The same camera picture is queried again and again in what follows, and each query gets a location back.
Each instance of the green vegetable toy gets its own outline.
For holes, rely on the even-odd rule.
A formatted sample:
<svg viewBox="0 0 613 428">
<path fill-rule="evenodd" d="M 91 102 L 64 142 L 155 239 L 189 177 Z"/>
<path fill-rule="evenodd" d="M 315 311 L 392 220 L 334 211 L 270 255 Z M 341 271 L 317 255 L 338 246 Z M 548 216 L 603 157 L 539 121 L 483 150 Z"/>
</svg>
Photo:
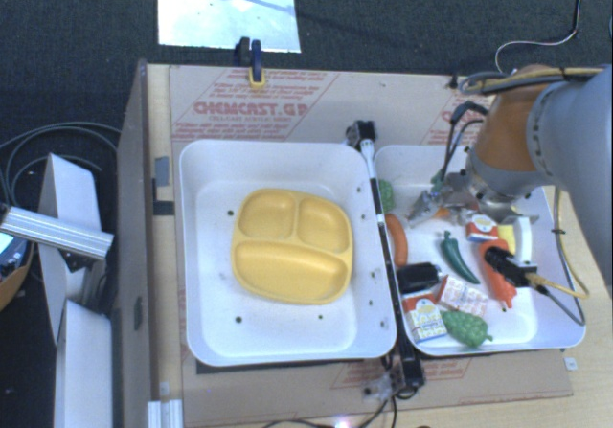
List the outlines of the green vegetable toy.
<svg viewBox="0 0 613 428">
<path fill-rule="evenodd" d="M 479 279 L 475 277 L 468 265 L 462 259 L 462 255 L 460 254 L 460 248 L 458 247 L 458 239 L 454 239 L 451 237 L 451 233 L 449 231 L 444 232 L 444 239 L 441 243 L 441 249 L 443 250 L 443 255 L 447 262 L 451 265 L 451 267 L 460 275 L 463 279 L 478 285 Z"/>
<path fill-rule="evenodd" d="M 380 179 L 379 193 L 381 193 L 381 206 L 383 207 L 383 213 L 388 214 L 396 206 L 394 203 L 394 190 L 392 189 L 392 184 L 389 181 Z"/>
<path fill-rule="evenodd" d="M 484 341 L 493 340 L 488 335 L 488 324 L 479 316 L 461 310 L 442 312 L 441 316 L 449 334 L 460 343 L 477 348 Z"/>
</svg>

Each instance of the dark floor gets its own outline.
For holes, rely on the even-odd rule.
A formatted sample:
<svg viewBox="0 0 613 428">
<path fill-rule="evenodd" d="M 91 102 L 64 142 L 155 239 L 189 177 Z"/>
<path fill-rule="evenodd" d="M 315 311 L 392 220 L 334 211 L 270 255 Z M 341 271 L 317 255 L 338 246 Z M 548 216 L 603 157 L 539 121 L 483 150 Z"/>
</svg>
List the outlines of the dark floor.
<svg viewBox="0 0 613 428">
<path fill-rule="evenodd" d="M 266 54 L 269 67 L 470 74 L 494 70 L 509 40 L 568 34 L 575 0 L 295 0 L 302 53 Z M 583 0 L 579 34 L 555 48 L 510 47 L 508 69 L 611 62 L 611 0 Z M 156 0 L 0 0 L 0 145 L 38 126 L 89 121 L 121 127 L 138 58 L 229 65 L 232 53 L 157 44 Z M 49 150 L 98 158 L 81 138 L 49 138 L 25 161 Z M 2 167 L 8 153 L 0 152 Z M 17 188 L 35 208 L 40 170 Z M 112 184 L 100 183 L 112 198 Z M 112 212 L 105 216 L 112 225 Z M 52 425 L 55 351 L 37 266 L 25 294 L 0 313 L 0 426 Z"/>
</svg>

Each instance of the metal bar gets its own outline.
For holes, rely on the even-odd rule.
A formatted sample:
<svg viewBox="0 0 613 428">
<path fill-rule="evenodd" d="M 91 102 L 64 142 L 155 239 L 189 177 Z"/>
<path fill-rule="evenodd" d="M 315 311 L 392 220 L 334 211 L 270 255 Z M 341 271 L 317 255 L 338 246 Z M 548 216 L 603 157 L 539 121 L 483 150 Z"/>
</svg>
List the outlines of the metal bar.
<svg viewBox="0 0 613 428">
<path fill-rule="evenodd" d="M 0 231 L 93 259 L 104 259 L 113 235 L 68 224 L 36 212 L 2 206 Z"/>
</svg>

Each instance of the toy pepper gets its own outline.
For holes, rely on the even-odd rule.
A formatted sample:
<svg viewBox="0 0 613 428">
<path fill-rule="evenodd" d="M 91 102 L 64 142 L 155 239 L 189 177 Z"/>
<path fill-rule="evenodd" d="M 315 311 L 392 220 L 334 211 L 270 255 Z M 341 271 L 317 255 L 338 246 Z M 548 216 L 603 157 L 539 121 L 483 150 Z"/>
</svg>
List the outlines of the toy pepper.
<svg viewBox="0 0 613 428">
<path fill-rule="evenodd" d="M 460 343 L 477 348 L 486 340 L 493 340 L 488 335 L 488 324 L 479 316 L 467 314 L 460 310 L 442 312 L 447 332 Z"/>
</svg>

